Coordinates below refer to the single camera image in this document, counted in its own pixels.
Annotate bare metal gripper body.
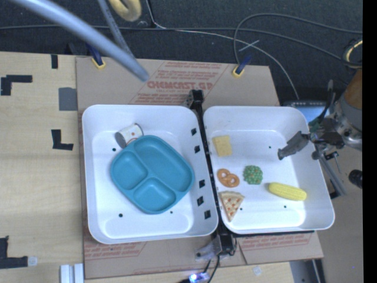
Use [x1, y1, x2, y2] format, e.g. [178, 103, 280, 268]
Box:
[307, 119, 363, 152]

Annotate yellow corn cob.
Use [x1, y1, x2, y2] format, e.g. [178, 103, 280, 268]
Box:
[267, 182, 308, 202]

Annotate green peas cluster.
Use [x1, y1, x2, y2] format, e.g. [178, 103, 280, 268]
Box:
[242, 164, 264, 186]

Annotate yellow cheese wedge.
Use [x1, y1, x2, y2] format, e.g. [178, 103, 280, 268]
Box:
[211, 134, 233, 158]

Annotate orange pretzel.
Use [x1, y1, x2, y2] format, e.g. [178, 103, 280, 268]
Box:
[217, 168, 241, 189]

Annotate white plastic tray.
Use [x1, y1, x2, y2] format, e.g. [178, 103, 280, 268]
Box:
[81, 104, 220, 245]
[203, 105, 336, 235]

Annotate pizza slice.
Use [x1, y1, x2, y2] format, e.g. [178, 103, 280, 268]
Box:
[217, 190, 246, 223]

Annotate thin black rod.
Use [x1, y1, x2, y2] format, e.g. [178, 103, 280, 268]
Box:
[195, 106, 225, 236]

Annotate brown cardboard board red print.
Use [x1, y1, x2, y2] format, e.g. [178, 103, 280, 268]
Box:
[75, 57, 325, 280]

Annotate blue divided plate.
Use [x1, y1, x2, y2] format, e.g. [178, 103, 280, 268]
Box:
[110, 134, 196, 215]

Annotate white can with orange dots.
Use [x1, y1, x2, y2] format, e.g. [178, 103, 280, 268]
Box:
[114, 123, 144, 150]

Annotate black cylinder on white bracket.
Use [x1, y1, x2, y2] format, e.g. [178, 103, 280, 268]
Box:
[348, 169, 363, 189]

